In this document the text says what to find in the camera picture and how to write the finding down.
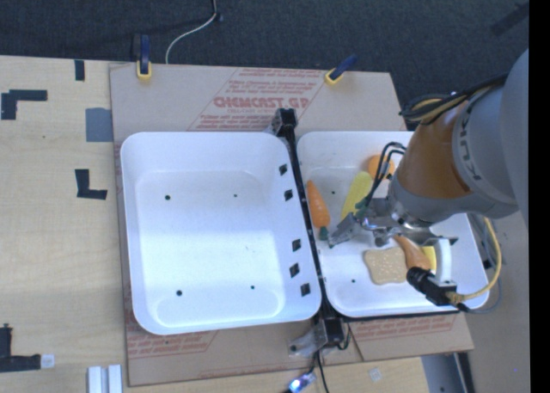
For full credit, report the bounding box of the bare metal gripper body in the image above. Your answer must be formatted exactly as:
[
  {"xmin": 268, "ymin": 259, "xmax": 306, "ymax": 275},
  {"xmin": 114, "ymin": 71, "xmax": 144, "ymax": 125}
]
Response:
[{"xmin": 358, "ymin": 197, "xmax": 432, "ymax": 238}]

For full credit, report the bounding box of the tan bread slice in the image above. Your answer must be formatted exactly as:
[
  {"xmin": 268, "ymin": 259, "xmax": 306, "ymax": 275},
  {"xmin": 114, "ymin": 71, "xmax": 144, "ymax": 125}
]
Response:
[{"xmin": 363, "ymin": 246, "xmax": 410, "ymax": 286}]

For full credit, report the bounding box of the orange-brown sausage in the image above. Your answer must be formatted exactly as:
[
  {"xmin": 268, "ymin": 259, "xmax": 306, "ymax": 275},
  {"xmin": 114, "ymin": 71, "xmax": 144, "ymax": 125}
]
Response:
[{"xmin": 392, "ymin": 234, "xmax": 432, "ymax": 272}]

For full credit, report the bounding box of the yellow banana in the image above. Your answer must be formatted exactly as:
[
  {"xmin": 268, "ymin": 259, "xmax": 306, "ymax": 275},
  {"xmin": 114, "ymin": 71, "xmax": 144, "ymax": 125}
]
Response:
[{"xmin": 339, "ymin": 170, "xmax": 375, "ymax": 221}]

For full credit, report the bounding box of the orange carrot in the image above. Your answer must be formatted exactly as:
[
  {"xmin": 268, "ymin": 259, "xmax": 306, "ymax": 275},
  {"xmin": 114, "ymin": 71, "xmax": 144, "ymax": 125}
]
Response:
[{"xmin": 305, "ymin": 180, "xmax": 332, "ymax": 241}]

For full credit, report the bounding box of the thin black rod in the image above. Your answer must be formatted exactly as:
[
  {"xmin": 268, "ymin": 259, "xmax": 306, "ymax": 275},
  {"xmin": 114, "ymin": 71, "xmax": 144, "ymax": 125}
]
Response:
[{"xmin": 283, "ymin": 123, "xmax": 341, "ymax": 329}]

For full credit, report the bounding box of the yellow block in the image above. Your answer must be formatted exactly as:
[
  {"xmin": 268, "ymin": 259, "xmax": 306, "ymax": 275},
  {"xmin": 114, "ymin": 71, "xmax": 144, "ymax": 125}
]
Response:
[{"xmin": 420, "ymin": 245, "xmax": 438, "ymax": 273}]

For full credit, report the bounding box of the orange ball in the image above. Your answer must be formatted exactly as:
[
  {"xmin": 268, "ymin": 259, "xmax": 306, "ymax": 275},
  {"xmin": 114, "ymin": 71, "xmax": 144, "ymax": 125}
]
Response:
[{"xmin": 367, "ymin": 154, "xmax": 396, "ymax": 180}]

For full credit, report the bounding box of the white plastic tray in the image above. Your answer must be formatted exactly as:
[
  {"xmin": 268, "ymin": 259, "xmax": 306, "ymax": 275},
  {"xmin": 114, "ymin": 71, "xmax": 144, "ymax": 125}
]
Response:
[
  {"xmin": 119, "ymin": 131, "xmax": 323, "ymax": 336},
  {"xmin": 296, "ymin": 130, "xmax": 492, "ymax": 320}
]

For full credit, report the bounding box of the brown cardboard board red print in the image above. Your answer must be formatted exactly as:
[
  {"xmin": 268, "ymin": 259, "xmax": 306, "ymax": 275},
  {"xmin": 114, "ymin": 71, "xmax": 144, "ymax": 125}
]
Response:
[{"xmin": 108, "ymin": 63, "xmax": 475, "ymax": 388}]

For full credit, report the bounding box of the black cylinder on white bracket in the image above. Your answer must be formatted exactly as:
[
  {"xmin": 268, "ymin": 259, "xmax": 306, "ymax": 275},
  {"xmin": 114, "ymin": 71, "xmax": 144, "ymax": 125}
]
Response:
[{"xmin": 405, "ymin": 236, "xmax": 459, "ymax": 308}]

